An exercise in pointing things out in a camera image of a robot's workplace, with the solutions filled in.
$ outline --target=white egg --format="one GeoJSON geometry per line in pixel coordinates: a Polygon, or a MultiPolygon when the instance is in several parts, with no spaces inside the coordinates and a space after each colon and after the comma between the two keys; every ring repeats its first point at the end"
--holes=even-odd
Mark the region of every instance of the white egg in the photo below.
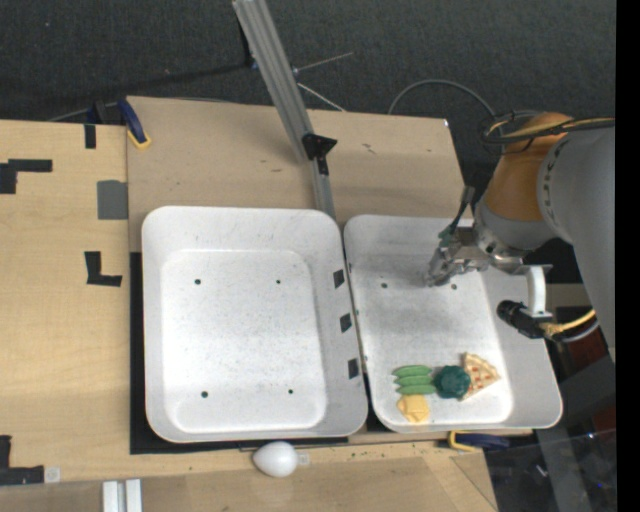
{"type": "Polygon", "coordinates": [[[253,463],[263,473],[282,478],[289,476],[298,467],[298,454],[289,443],[274,441],[254,452],[253,463]]]}

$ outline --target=wooden board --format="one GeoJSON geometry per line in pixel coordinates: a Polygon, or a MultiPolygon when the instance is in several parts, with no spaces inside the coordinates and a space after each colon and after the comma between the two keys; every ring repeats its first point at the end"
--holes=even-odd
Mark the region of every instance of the wooden board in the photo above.
{"type": "MultiPolygon", "coordinates": [[[[164,205],[314,208],[309,165],[296,161],[274,107],[130,97],[151,138],[130,144],[132,251],[144,217],[164,205]]],[[[336,220],[359,214],[453,218],[462,175],[443,119],[310,110],[329,153],[336,220]]]]}
{"type": "MultiPolygon", "coordinates": [[[[380,445],[303,452],[308,464],[274,479],[255,469],[218,470],[142,480],[144,510],[349,510],[491,512],[497,509],[482,452],[380,445]]],[[[98,511],[99,483],[0,488],[0,509],[98,511]]]]}
{"type": "MultiPolygon", "coordinates": [[[[52,173],[20,173],[16,194],[0,195],[0,433],[13,437],[11,466],[58,467],[63,482],[254,472],[238,450],[129,455],[129,229],[97,209],[99,181],[127,181],[125,129],[96,127],[87,149],[82,125],[0,121],[0,140],[0,162],[53,161],[52,173]],[[85,251],[100,251],[102,272],[123,276],[121,286],[88,285],[85,251]]],[[[433,442],[398,441],[304,449],[319,465],[422,457],[439,481],[459,471],[452,450],[438,457],[433,442]]]]}

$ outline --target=green toy vegetable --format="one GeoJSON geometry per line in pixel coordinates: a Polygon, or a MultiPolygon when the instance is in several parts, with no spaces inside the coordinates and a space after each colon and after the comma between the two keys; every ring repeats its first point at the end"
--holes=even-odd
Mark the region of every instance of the green toy vegetable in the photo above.
{"type": "Polygon", "coordinates": [[[430,395],[435,392],[436,387],[432,384],[416,384],[398,388],[398,393],[401,395],[430,395]]]}
{"type": "Polygon", "coordinates": [[[414,377],[417,375],[429,375],[431,373],[431,368],[421,364],[414,364],[396,368],[392,373],[396,377],[414,377]]]}
{"type": "Polygon", "coordinates": [[[469,389],[471,377],[460,366],[445,366],[433,383],[442,398],[462,398],[469,389]]]}
{"type": "Polygon", "coordinates": [[[416,386],[419,384],[432,384],[433,378],[431,375],[413,375],[409,377],[399,377],[393,382],[399,386],[416,386]]]}

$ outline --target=yellow cable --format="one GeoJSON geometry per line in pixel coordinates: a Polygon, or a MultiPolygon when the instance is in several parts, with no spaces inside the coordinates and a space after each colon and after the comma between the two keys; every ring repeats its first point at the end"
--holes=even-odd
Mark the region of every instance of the yellow cable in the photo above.
{"type": "MultiPolygon", "coordinates": [[[[583,125],[589,125],[592,123],[598,123],[598,122],[603,122],[603,121],[613,121],[615,120],[615,117],[593,117],[593,118],[589,118],[589,119],[569,119],[568,121],[562,121],[562,122],[552,122],[552,123],[544,123],[544,124],[540,124],[540,125],[535,125],[535,126],[530,126],[527,128],[520,128],[518,130],[515,130],[511,133],[508,133],[506,135],[503,135],[502,138],[503,139],[509,139],[509,138],[513,138],[513,137],[521,137],[523,135],[531,135],[533,138],[538,137],[539,133],[543,130],[547,130],[550,128],[555,128],[557,126],[564,126],[566,128],[572,127],[572,126],[583,126],[583,125]]],[[[499,128],[500,126],[503,126],[505,124],[508,124],[509,122],[511,122],[511,120],[504,120],[504,121],[498,121],[496,123],[494,123],[493,125],[491,125],[491,127],[489,128],[488,133],[492,133],[493,131],[495,131],[497,128],[499,128]]]]}
{"type": "Polygon", "coordinates": [[[573,329],[574,327],[578,327],[579,325],[585,323],[587,320],[592,319],[594,316],[596,316],[596,312],[592,309],[587,314],[581,316],[573,322],[567,322],[566,324],[553,324],[550,322],[546,322],[540,324],[540,327],[544,329],[547,336],[553,336],[554,334],[559,334],[561,332],[568,331],[569,329],[573,329]]]}

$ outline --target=black tape marking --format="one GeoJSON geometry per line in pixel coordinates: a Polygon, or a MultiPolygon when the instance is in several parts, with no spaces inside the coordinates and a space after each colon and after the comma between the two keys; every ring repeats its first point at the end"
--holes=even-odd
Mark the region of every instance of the black tape marking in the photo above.
{"type": "Polygon", "coordinates": [[[0,164],[0,194],[15,194],[18,172],[51,172],[52,160],[27,160],[10,158],[6,164],[0,164]]]}
{"type": "Polygon", "coordinates": [[[84,125],[84,147],[96,149],[96,127],[93,124],[84,125]]]}
{"type": "Polygon", "coordinates": [[[357,359],[349,359],[347,365],[349,366],[349,379],[355,379],[360,375],[360,366],[357,359]]]}
{"type": "Polygon", "coordinates": [[[44,466],[33,468],[9,467],[11,436],[0,435],[0,486],[41,484],[44,482],[44,466]]]}
{"type": "Polygon", "coordinates": [[[87,263],[87,284],[101,286],[120,286],[122,276],[102,275],[102,256],[99,251],[85,251],[84,259],[87,263]]]}
{"type": "Polygon", "coordinates": [[[342,269],[336,270],[333,273],[333,285],[336,288],[338,288],[343,283],[344,283],[344,271],[342,269]]]}
{"type": "Polygon", "coordinates": [[[9,164],[0,164],[0,194],[15,194],[18,173],[9,164]]]}
{"type": "Polygon", "coordinates": [[[340,317],[340,329],[342,332],[345,332],[349,327],[351,327],[351,313],[347,313],[340,317]]]}
{"type": "Polygon", "coordinates": [[[53,160],[10,158],[9,167],[20,172],[52,172],[53,160]]]}

